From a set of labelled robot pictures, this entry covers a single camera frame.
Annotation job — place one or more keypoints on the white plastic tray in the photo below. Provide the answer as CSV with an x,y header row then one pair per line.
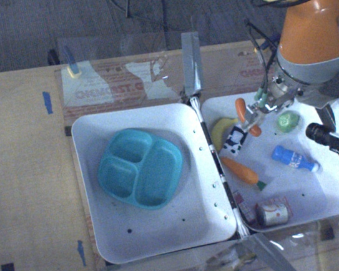
x,y
307,193
170,226

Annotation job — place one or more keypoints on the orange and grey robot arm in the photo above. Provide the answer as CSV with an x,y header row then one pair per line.
x,y
311,25

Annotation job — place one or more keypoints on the green divided plate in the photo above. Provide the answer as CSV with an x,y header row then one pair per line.
x,y
150,178

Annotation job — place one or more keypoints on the green round vegetable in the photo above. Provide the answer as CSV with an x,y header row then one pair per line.
x,y
288,121

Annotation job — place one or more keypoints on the yellow banana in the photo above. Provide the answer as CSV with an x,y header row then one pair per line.
x,y
219,130

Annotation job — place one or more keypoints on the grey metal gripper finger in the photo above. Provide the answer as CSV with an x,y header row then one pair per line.
x,y
252,125
251,114

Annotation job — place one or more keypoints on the orange sausage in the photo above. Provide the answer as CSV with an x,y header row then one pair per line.
x,y
241,110

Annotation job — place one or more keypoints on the black cylinder on white bracket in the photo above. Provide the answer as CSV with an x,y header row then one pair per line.
x,y
331,139

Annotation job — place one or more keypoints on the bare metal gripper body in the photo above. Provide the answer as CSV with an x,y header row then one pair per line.
x,y
277,95

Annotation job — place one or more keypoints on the brown cardboard board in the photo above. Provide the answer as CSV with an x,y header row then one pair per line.
x,y
226,69

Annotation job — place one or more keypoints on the orange carrot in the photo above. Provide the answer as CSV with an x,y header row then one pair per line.
x,y
241,173

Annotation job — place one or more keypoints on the white and orange can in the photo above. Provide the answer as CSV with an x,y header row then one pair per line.
x,y
274,214

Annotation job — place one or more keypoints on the blue bottle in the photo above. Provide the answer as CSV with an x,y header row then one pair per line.
x,y
293,159

